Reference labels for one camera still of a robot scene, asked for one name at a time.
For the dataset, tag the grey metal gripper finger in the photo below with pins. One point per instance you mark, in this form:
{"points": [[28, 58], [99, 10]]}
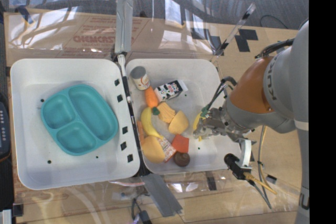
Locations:
{"points": [[199, 133], [206, 121]]}

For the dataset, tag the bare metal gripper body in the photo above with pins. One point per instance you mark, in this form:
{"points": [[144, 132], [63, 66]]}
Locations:
{"points": [[216, 122]]}

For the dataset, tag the yellow curved toy food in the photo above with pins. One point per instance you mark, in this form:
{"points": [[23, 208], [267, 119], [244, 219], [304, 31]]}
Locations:
{"points": [[197, 119]]}

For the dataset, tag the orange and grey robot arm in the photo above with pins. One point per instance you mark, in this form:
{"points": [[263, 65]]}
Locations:
{"points": [[286, 91]]}

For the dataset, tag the orange wedge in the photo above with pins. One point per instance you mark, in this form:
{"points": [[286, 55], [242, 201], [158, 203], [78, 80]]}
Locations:
{"points": [[181, 143]]}

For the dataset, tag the brown doughnut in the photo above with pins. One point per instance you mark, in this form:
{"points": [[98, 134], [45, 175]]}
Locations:
{"points": [[182, 159]]}

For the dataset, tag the red and white packet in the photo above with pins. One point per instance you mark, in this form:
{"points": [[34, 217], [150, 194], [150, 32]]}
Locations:
{"points": [[169, 150]]}

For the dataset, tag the pale yellow ridged toy food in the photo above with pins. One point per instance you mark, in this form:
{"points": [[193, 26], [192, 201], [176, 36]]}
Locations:
{"points": [[166, 112]]}

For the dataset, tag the white plastic tray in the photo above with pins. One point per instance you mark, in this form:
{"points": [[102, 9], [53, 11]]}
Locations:
{"points": [[202, 81], [31, 123]]}

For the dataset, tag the cow print milk carton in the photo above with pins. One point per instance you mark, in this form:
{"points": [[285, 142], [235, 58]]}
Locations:
{"points": [[169, 90]]}

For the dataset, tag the large yellow rounded toy food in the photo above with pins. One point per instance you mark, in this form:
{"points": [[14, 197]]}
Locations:
{"points": [[152, 150]]}

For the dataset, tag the yellow banana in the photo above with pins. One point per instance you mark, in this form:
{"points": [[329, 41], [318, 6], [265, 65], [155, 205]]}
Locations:
{"points": [[147, 120]]}

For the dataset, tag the orange sausage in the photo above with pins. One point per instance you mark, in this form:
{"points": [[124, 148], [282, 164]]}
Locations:
{"points": [[140, 131]]}

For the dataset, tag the orange carrot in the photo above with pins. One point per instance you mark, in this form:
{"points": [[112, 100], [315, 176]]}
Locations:
{"points": [[151, 98]]}

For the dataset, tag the small grey and white can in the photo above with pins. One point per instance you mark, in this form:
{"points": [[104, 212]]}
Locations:
{"points": [[140, 77]]}

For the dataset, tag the teal divided plate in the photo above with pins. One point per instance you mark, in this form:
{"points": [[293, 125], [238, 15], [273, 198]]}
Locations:
{"points": [[78, 118]]}

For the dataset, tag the brown cardboard board red print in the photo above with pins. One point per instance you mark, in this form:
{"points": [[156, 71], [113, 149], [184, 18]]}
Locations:
{"points": [[86, 34]]}

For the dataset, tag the black cylinder on white bracket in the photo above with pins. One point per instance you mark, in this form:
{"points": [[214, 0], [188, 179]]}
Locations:
{"points": [[237, 164]]}

